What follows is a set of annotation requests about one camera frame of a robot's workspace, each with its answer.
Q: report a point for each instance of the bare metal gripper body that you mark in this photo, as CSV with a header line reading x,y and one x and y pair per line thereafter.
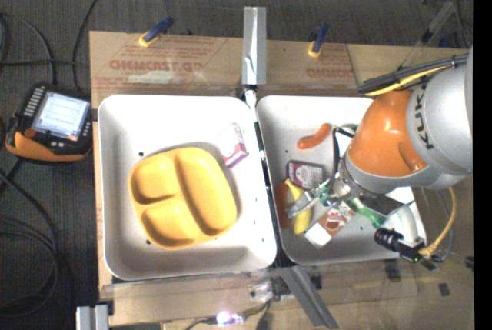
x,y
338,189

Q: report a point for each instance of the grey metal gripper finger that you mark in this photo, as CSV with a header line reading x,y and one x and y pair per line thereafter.
x,y
298,209
308,197

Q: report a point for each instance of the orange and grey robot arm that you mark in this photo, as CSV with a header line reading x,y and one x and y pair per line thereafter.
x,y
388,136

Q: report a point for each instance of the yellow banana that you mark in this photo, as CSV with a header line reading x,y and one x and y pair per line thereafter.
x,y
301,222

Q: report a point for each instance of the dark red packet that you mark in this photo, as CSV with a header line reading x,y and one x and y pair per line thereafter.
x,y
303,172

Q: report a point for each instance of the white carton with brown print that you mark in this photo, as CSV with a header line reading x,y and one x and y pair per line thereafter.
x,y
324,228

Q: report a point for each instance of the orange toy sausage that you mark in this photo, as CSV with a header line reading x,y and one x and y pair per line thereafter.
x,y
313,137

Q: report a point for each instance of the white plastic tray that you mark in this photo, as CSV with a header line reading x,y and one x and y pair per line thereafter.
x,y
127,121
284,117

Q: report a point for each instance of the pink and white carton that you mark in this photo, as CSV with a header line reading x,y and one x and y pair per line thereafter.
x,y
235,151

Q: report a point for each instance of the yellow divided plate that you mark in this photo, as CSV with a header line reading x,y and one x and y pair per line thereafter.
x,y
180,197

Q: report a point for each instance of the brown cardboard board red print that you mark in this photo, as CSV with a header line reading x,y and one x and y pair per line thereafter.
x,y
161,63

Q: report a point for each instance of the black cylinder on white bracket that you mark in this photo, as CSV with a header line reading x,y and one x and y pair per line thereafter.
x,y
401,244

